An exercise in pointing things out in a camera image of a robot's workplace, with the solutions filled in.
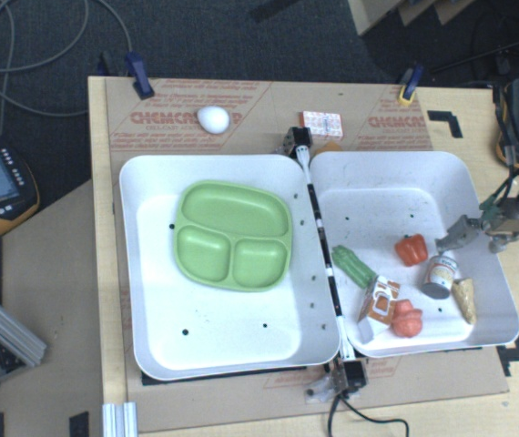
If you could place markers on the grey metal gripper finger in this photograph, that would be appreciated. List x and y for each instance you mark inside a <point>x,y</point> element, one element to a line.
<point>459,235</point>

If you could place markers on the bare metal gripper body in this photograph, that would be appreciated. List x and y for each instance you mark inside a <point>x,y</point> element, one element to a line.
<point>512,221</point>

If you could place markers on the white and orange can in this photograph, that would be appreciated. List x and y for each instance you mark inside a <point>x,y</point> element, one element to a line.
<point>439,275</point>

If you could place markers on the orange bell pepper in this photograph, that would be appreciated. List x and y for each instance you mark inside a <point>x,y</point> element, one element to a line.
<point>411,250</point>

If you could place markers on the white plastic tray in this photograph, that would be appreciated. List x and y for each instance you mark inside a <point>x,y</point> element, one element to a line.
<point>378,189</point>
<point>223,335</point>

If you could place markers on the orange toy fruit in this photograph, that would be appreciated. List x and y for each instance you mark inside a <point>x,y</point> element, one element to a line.
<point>407,320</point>

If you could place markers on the orange and white carton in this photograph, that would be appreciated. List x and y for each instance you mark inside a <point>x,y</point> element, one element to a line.
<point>380,303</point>

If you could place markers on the green asparagus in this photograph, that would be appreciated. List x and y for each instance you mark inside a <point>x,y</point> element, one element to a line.
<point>354,267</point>

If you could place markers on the thin black and white rod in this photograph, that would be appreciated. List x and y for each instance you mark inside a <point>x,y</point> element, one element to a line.
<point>312,198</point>

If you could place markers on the orange and white flat box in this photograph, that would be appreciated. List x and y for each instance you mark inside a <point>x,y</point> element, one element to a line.
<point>323,125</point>

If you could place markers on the green divided plate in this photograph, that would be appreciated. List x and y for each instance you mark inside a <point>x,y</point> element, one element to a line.
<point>234,216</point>

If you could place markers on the white egg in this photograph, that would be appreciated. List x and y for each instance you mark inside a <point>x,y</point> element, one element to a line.
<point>214,119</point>

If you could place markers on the brown cardboard board red print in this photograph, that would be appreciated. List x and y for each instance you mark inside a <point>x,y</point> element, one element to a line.
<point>173,107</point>

